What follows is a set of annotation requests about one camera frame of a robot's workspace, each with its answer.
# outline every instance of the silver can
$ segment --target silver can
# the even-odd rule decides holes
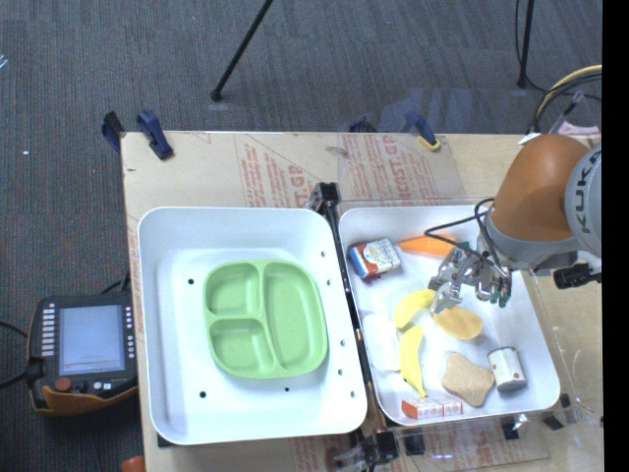
[[[514,391],[527,384],[518,352],[513,346],[496,348],[487,353],[498,391]]]

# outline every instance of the yellow banana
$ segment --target yellow banana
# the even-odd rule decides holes
[[[400,338],[400,371],[408,384],[418,391],[420,397],[427,396],[422,386],[422,368],[420,367],[420,344],[424,330],[419,326],[409,328]]]
[[[416,290],[410,294],[404,296],[393,314],[393,321],[398,328],[404,328],[409,324],[413,316],[417,311],[422,308],[430,306],[432,299],[434,298],[434,290],[429,288],[424,290]]]

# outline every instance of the table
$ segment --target table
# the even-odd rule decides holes
[[[159,445],[149,416],[143,351],[137,232],[142,216],[163,206],[302,207],[319,182],[338,183],[347,205],[392,198],[411,202],[489,197],[497,192],[517,154],[521,136],[442,135],[441,149],[430,152],[408,134],[199,131],[165,135],[174,155],[164,160],[150,150],[143,133],[125,133],[121,138],[146,469],[332,470],[332,456],[349,448],[346,436]],[[603,469],[601,285],[559,291],[549,277],[530,277],[527,286],[562,391],[572,404],[563,411],[557,406],[552,414],[525,418],[522,430],[526,432],[518,440],[498,443],[474,438],[457,444],[448,460],[437,459],[431,450],[445,440],[435,432],[424,455],[401,453],[377,470],[454,471],[491,465],[517,471]]]

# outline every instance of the green plate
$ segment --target green plate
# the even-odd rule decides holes
[[[299,265],[256,259],[216,267],[205,279],[209,351],[242,378],[298,376],[327,354],[327,328],[313,278]]]

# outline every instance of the tripod leg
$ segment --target tripod leg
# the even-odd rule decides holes
[[[222,98],[220,92],[222,91],[223,87],[225,86],[225,83],[227,82],[227,80],[229,79],[229,76],[232,75],[232,72],[233,72],[234,68],[236,68],[236,65],[238,64],[238,61],[240,60],[240,57],[245,52],[245,49],[247,48],[247,45],[249,44],[249,41],[254,36],[254,33],[256,33],[257,27],[262,22],[262,19],[264,18],[264,15],[266,14],[266,11],[268,11],[268,8],[271,6],[272,3],[273,3],[273,0],[265,0],[264,1],[264,4],[262,5],[261,9],[257,13],[256,18],[254,19],[254,22],[250,26],[249,31],[247,31],[247,34],[245,35],[245,38],[243,39],[242,43],[238,47],[238,50],[236,51],[236,54],[234,54],[234,57],[229,62],[229,65],[227,65],[227,70],[225,70],[225,73],[223,74],[223,77],[221,77],[220,81],[218,81],[218,84],[216,85],[216,88],[214,88],[212,90],[212,92],[210,93],[210,97],[214,101],[219,101]]]
[[[522,60],[520,61],[520,77],[518,78],[518,88],[525,88],[527,85],[527,61],[529,59],[529,40],[531,39],[531,24],[533,23],[533,8],[535,0],[529,0],[527,6],[527,21],[524,27],[524,44],[522,46]]]

